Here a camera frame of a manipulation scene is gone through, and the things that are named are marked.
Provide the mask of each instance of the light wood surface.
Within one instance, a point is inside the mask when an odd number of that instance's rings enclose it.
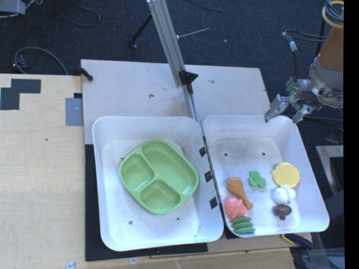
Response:
[[[80,76],[0,74],[41,79],[40,94],[20,94],[20,110],[0,110],[0,260],[4,268],[295,268],[277,235],[225,239],[193,256],[85,262],[84,127],[66,126],[65,98]]]

